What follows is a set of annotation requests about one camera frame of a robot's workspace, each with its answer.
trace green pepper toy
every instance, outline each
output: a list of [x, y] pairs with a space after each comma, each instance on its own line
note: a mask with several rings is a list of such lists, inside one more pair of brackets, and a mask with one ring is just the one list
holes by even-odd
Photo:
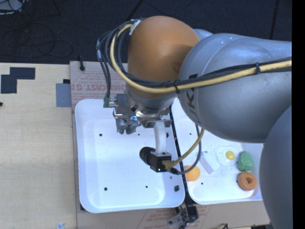
[[253, 166], [253, 161], [249, 153], [243, 151], [239, 155], [238, 168], [240, 171], [249, 171]]

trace orange ball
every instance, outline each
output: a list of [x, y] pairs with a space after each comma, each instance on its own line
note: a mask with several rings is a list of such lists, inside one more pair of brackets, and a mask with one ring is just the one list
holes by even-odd
[[200, 176], [200, 169], [198, 168], [198, 166], [195, 166], [191, 171], [185, 173], [185, 177], [187, 181], [195, 181], [199, 178], [199, 176]]

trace fried egg toy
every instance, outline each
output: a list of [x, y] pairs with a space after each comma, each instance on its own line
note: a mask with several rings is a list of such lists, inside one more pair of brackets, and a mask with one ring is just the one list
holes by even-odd
[[217, 160], [223, 166], [231, 166], [238, 162], [237, 149], [231, 145], [229, 146], [219, 146], [214, 150]]

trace white tray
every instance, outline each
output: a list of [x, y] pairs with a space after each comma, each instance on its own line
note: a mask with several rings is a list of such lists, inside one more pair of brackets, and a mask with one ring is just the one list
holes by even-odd
[[[153, 128], [140, 126], [135, 133], [121, 135], [112, 113], [99, 99], [82, 100], [75, 108], [80, 201], [85, 210], [101, 213], [182, 204], [181, 176], [156, 173], [140, 159], [142, 147], [155, 147]], [[166, 130], [167, 151], [177, 159], [172, 128]]]
[[[194, 123], [188, 118], [181, 108], [179, 100], [175, 100], [172, 106], [173, 119], [179, 149], [181, 154], [185, 153], [195, 142], [197, 132]], [[237, 164], [223, 166], [211, 174], [205, 170], [203, 165], [198, 162], [201, 171], [200, 177], [196, 181], [187, 181], [187, 187], [191, 198], [202, 205], [219, 204], [228, 202], [262, 200], [259, 186], [259, 162], [263, 149], [263, 144], [249, 144], [232, 142], [216, 137], [205, 130], [202, 138], [202, 151], [207, 151], [217, 159], [215, 150], [218, 147], [233, 146], [237, 152], [247, 151], [253, 160], [253, 167], [250, 170], [256, 178], [258, 185], [254, 190], [244, 191], [237, 183], [237, 177], [241, 173]], [[183, 160], [183, 165], [191, 165], [196, 160], [198, 147]]]

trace brown donut toy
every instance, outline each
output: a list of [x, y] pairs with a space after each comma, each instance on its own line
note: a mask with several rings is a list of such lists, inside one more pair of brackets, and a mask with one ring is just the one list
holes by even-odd
[[255, 175], [250, 172], [243, 172], [238, 176], [238, 185], [245, 191], [253, 190], [257, 186]]

